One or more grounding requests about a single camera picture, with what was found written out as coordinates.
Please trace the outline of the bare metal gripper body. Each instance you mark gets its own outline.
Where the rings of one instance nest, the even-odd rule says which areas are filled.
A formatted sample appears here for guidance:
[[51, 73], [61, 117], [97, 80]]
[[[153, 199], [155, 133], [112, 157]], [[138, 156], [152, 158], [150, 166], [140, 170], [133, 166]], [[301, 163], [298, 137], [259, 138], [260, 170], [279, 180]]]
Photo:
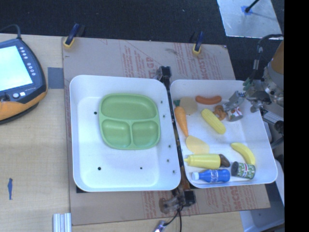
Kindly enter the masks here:
[[276, 104], [284, 107], [284, 82], [271, 79], [247, 80], [245, 97], [251, 103], [250, 111], [257, 112], [264, 105]]

